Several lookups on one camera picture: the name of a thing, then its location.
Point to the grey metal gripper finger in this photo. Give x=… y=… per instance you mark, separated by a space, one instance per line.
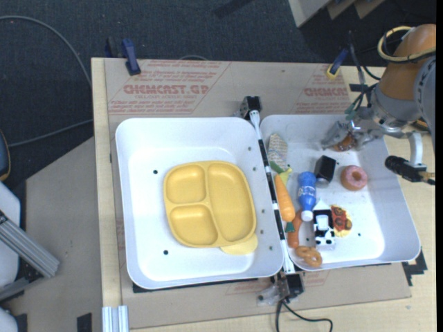
x=334 y=133
x=365 y=138

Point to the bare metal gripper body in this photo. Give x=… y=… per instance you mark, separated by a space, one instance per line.
x=370 y=121

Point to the brown doughnut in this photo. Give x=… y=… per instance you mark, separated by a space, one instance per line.
x=346 y=145

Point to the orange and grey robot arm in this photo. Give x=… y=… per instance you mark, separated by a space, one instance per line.
x=401 y=71

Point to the black can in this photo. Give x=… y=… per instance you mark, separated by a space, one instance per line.
x=325 y=169

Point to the pink doughnut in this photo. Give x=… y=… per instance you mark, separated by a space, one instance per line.
x=360 y=182

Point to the pale corn cob green husk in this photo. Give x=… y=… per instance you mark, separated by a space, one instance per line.
x=278 y=149

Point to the blue bottle white cap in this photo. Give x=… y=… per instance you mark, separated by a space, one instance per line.
x=307 y=189

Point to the thin black and white rod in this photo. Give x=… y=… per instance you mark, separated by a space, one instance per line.
x=266 y=161

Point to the orange carrot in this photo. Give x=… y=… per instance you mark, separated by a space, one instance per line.
x=284 y=199

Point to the white plastic tray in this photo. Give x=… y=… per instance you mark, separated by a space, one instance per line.
x=380 y=220
x=145 y=220

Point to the pizza slice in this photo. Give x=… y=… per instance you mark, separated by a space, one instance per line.
x=341 y=220

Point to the black and white milk carton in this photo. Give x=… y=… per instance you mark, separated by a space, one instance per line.
x=323 y=230

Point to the orange sausage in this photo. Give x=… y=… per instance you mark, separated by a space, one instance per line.
x=294 y=235

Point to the brown pretzel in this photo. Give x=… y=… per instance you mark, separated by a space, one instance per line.
x=313 y=258

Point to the yellow divided plate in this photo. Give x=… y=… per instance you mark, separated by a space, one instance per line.
x=225 y=199

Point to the brown cardboard board red print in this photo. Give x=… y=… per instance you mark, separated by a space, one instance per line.
x=207 y=81

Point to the black cylinder on white bracket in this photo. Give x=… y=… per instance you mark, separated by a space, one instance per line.
x=403 y=167

